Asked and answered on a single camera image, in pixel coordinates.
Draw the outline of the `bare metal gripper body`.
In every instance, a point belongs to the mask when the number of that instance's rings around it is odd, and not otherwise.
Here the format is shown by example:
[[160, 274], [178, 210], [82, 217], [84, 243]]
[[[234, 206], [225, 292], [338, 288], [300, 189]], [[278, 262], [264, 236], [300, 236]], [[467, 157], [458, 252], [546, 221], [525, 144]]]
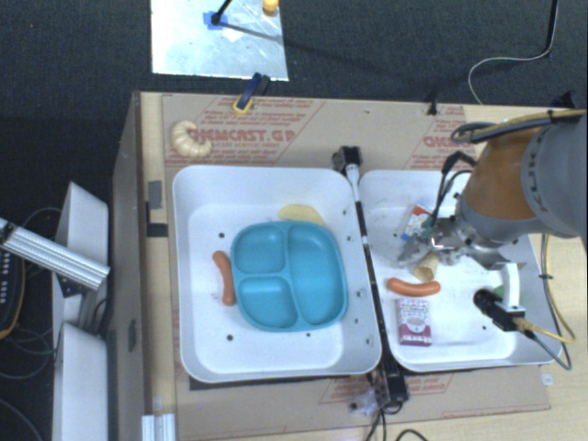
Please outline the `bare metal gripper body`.
[[435, 222], [430, 248], [438, 254], [476, 255], [488, 251], [485, 239], [461, 218], [442, 218]]

